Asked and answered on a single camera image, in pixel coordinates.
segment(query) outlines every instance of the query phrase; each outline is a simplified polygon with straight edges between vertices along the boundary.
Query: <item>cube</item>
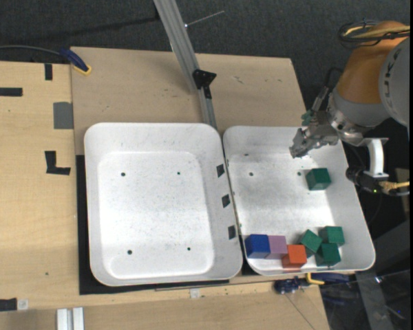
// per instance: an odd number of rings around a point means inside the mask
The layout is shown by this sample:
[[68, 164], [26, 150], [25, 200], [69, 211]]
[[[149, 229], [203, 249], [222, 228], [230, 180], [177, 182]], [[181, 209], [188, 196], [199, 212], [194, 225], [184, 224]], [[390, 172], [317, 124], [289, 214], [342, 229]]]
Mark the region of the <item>cube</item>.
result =
[[306, 247], [306, 256], [309, 258], [317, 253], [323, 239], [310, 230], [306, 230], [300, 239], [300, 243]]
[[325, 190], [331, 183], [327, 168], [313, 168], [306, 174], [309, 190]]
[[288, 254], [288, 244], [285, 236], [268, 236], [268, 240], [271, 252], [265, 257], [266, 259], [281, 259]]
[[336, 243], [338, 246], [344, 244], [343, 228], [340, 226], [326, 226], [318, 231], [318, 235], [325, 243]]
[[248, 258], [264, 259], [271, 253], [267, 234], [250, 234], [245, 239], [245, 248]]
[[341, 261], [338, 245], [335, 243], [322, 243], [315, 255], [317, 266], [333, 266]]
[[299, 269], [308, 262], [306, 248], [303, 245], [288, 245], [288, 254], [282, 257], [285, 269]]

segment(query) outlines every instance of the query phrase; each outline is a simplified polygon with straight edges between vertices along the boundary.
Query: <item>blue block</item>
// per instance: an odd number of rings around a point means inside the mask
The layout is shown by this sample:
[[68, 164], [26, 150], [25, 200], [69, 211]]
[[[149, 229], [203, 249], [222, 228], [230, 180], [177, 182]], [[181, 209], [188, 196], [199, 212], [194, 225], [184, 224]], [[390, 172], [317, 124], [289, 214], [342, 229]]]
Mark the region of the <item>blue block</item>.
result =
[[245, 239], [245, 248], [248, 258], [264, 259], [271, 253], [267, 234], [250, 234]]

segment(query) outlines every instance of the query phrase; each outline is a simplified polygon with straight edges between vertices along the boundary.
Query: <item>red block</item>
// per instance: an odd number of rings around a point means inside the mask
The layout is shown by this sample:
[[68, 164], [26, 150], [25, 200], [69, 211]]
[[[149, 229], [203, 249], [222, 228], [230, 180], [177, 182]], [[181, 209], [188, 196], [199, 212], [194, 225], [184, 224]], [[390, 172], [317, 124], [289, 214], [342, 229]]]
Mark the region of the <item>red block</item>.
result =
[[304, 245], [288, 245], [288, 254], [283, 256], [282, 265], [286, 269], [299, 269], [308, 262]]

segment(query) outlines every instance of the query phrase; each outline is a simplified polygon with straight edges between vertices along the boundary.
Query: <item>wooden table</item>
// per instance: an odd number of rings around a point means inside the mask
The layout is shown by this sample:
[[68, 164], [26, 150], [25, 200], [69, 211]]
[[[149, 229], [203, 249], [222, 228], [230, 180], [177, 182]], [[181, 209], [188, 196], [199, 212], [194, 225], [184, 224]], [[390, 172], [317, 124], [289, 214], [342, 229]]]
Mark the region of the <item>wooden table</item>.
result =
[[[53, 79], [46, 80], [43, 64], [0, 61], [0, 87], [23, 88], [22, 97], [0, 97], [0, 299], [16, 297], [29, 304], [25, 312], [0, 313], [3, 329], [15, 317], [45, 324], [41, 319], [47, 321], [58, 308], [85, 307], [86, 322], [99, 323], [114, 312], [126, 323], [146, 309], [174, 314], [191, 306], [187, 328], [202, 327], [204, 319], [215, 329], [221, 320], [230, 328], [252, 329], [245, 311], [236, 308], [252, 307], [255, 317], [262, 310], [263, 317], [269, 313], [269, 321], [282, 318], [279, 314], [285, 311], [291, 321], [296, 319], [298, 329], [309, 329], [303, 310], [316, 312], [313, 319], [321, 326], [314, 328], [328, 329], [318, 288], [289, 295], [308, 300], [299, 311], [267, 282], [280, 277], [236, 276], [229, 285], [201, 288], [198, 300], [190, 300], [187, 288], [79, 295], [75, 155], [83, 153], [86, 128], [102, 121], [201, 122], [201, 118], [197, 96], [188, 93], [172, 53], [82, 47], [74, 51], [92, 66], [91, 75], [71, 71], [69, 65], [53, 65]], [[200, 54], [198, 60], [202, 69], [218, 74], [211, 91], [220, 133], [239, 124], [300, 125], [305, 108], [289, 59]], [[55, 129], [54, 103], [72, 99], [74, 129]], [[45, 151], [56, 151], [57, 166], [70, 167], [70, 174], [47, 174]], [[205, 320], [205, 309], [220, 316]], [[166, 323], [153, 310], [148, 312], [139, 328]], [[241, 318], [234, 323], [234, 317]], [[303, 319], [307, 320], [300, 327]], [[175, 322], [174, 328], [183, 327]]]

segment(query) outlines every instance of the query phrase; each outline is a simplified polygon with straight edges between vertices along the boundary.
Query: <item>white tray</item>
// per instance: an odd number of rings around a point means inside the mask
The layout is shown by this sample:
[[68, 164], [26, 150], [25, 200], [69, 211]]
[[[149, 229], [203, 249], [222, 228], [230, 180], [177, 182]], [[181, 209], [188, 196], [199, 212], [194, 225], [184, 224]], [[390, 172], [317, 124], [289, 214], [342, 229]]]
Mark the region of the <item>white tray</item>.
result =
[[95, 124], [85, 134], [85, 167], [90, 266], [101, 283], [213, 281], [240, 271], [215, 129]]
[[[224, 134], [224, 150], [242, 238], [250, 234], [279, 234], [297, 243], [307, 229], [318, 233], [324, 226], [341, 226], [346, 244], [333, 271], [370, 268], [375, 252], [355, 187], [345, 176], [348, 163], [340, 143], [314, 149], [293, 159], [289, 147], [297, 127], [235, 126]], [[306, 173], [327, 168], [331, 185], [310, 191]], [[248, 258], [258, 274], [294, 274], [280, 260]], [[299, 272], [327, 271], [315, 257]]]

